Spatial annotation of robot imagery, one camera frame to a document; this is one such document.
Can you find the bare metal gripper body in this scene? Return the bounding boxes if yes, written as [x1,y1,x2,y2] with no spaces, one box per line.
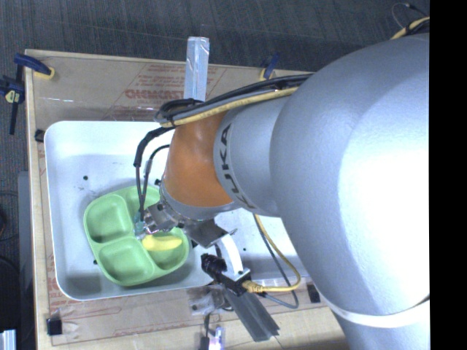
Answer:
[140,199,239,250]

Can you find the brown cardboard board red print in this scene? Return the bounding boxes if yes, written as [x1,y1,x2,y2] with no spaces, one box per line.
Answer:
[31,55,329,346]

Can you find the green divided plate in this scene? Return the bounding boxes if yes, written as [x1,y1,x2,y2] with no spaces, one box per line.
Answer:
[82,184,190,288]

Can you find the black cylinder on white bracket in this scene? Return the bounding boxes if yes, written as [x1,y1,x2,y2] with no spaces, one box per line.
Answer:
[200,231,253,297]

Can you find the yellow banana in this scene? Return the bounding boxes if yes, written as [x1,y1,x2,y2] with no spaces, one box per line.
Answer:
[141,233,183,252]

